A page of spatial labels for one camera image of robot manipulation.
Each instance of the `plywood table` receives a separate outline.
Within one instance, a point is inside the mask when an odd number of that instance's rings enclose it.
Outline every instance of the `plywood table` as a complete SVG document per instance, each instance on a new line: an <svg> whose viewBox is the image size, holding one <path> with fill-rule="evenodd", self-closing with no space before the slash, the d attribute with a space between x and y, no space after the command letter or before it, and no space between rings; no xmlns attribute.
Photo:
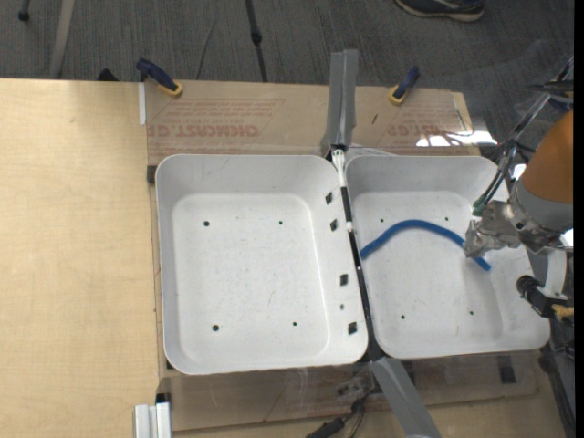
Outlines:
<svg viewBox="0 0 584 438"><path fill-rule="evenodd" d="M159 384L137 85L0 79L0 104L0 436L129 437L134 405ZM430 412L445 437L562 436L540 371L537 385ZM298 437L321 423L186 435ZM372 412L358 436L402 430Z"/></svg>

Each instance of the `yellow clamp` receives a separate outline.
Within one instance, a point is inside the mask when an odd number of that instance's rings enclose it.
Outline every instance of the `yellow clamp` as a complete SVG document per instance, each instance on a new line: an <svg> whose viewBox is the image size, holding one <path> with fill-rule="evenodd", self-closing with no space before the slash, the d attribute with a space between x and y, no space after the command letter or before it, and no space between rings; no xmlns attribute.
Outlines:
<svg viewBox="0 0 584 438"><path fill-rule="evenodd" d="M563 305L554 304L551 306L559 318L568 318L574 316L574 307L564 307Z"/></svg>
<svg viewBox="0 0 584 438"><path fill-rule="evenodd" d="M174 84L176 85L176 89L174 91L171 91L170 89L166 88L162 84L158 85L158 89L160 91L162 91L164 94L168 94L169 96L173 96L174 98L176 98L176 97L180 96L181 93L183 92L183 85L181 83L179 83L178 81L174 81Z"/></svg>
<svg viewBox="0 0 584 438"><path fill-rule="evenodd" d="M395 97L395 91L398 90L398 87L400 85L396 84L393 88L390 89L390 93L387 96L387 99L389 102L391 102L391 104L395 105L395 106L400 106L404 101L405 98L408 97L408 92L404 92L403 95L398 99Z"/></svg>

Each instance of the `wire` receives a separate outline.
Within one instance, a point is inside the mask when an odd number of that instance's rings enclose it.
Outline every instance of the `wire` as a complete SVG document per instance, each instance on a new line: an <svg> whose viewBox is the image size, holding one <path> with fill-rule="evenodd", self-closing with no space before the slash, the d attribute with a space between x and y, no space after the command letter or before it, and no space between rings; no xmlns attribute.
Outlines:
<svg viewBox="0 0 584 438"><path fill-rule="evenodd" d="M211 25L209 26L209 29L207 30L206 36L204 37L203 48L201 49L201 55L199 56L199 60L197 61L197 71L196 71L195 76L194 76L195 79L199 79L199 77L201 76L201 68L203 68L204 55L207 51L207 46L209 45L209 40L211 39L211 34L214 31L215 24L217 23L217 15L219 13L218 6L219 5L217 3L217 0L215 0L213 21L211 22Z"/></svg>
<svg viewBox="0 0 584 438"><path fill-rule="evenodd" d="M572 69L574 68L574 56L570 57L568 62L564 65L562 70L552 79L552 82L564 81ZM479 196L479 198L474 202L474 215L482 215L483 210L489 204L493 196L495 195L497 189L505 179L509 169L511 168L511 163L513 162L515 155L517 153L517 139L525 131L527 126L532 122L532 120L537 116L537 114L546 106L551 96L548 92L539 96L536 101L532 104L531 108L523 116L523 118L518 122L518 124L511 130L507 135L507 138L502 144L497 146L497 148L503 148L503 154L501 161L499 163L498 170L496 172L495 178L486 190Z"/></svg>
<svg viewBox="0 0 584 438"><path fill-rule="evenodd" d="M442 235L454 241L462 248L464 248L464 239L455 234L453 231L445 229L440 225L429 223L427 221L410 219L408 221L401 221L397 224L392 225L388 230L386 230L383 234L381 234L379 237L373 240L370 244L365 245L365 247L360 251L361 259L367 258L371 253L381 248L390 238L392 238L398 232L411 228L424 229L430 232L434 232L435 234ZM476 263L480 267L482 267L484 271L489 271L491 269L491 265L489 265L483 258L477 257L473 258L473 260L476 261Z"/></svg>
<svg viewBox="0 0 584 438"><path fill-rule="evenodd" d="M359 429L359 427L363 423L363 417L364 416L365 416L365 406L364 406L363 403L361 403L360 406L359 406L357 420L355 421L355 423L353 423L353 426L350 429L350 432L347 435L347 438L354 438L355 437L355 434L357 433L357 430Z"/></svg>
<svg viewBox="0 0 584 438"><path fill-rule="evenodd" d="M530 148L529 146L526 146L525 144L519 142L519 141L515 141L515 145L517 146L517 148L519 148L520 150L523 151L527 151L527 152L531 152L532 154L534 152L536 152L536 150L534 150L533 148Z"/></svg>

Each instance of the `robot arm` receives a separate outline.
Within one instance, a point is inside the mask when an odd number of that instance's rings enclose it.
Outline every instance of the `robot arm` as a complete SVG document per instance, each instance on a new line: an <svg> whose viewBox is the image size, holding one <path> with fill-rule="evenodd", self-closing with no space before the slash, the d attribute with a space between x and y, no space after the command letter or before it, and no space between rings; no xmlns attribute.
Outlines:
<svg viewBox="0 0 584 438"><path fill-rule="evenodd" d="M539 144L507 202L491 201L466 233L467 256L524 245L532 253L561 246L574 225L574 111L564 114Z"/></svg>
<svg viewBox="0 0 584 438"><path fill-rule="evenodd" d="M574 225L574 112L564 114L551 128L513 183L506 202L490 201L478 220L471 220L464 252L469 257L506 246L523 245L535 258L547 260L542 280L523 276L517 289L546 318L563 318L567 305L561 296L566 254L560 237Z"/></svg>

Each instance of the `metal bracket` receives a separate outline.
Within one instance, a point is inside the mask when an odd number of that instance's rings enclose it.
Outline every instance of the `metal bracket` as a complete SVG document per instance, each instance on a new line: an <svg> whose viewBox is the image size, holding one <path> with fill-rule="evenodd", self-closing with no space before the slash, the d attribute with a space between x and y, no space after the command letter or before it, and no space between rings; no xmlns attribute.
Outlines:
<svg viewBox="0 0 584 438"><path fill-rule="evenodd" d="M441 437L420 393L399 360L384 357L370 362L370 370L408 437Z"/></svg>
<svg viewBox="0 0 584 438"><path fill-rule="evenodd" d="M527 255L533 274L541 285L541 293L549 298L568 299L562 294L568 272L566 254L562 250L546 248L538 254L528 251Z"/></svg>
<svg viewBox="0 0 584 438"><path fill-rule="evenodd" d="M353 128L357 124L355 87L358 71L358 50L349 49L331 54L327 131L320 144L323 157L327 157L332 149L346 150L351 144Z"/></svg>
<svg viewBox="0 0 584 438"><path fill-rule="evenodd" d="M171 404L134 406L134 438L172 438Z"/></svg>

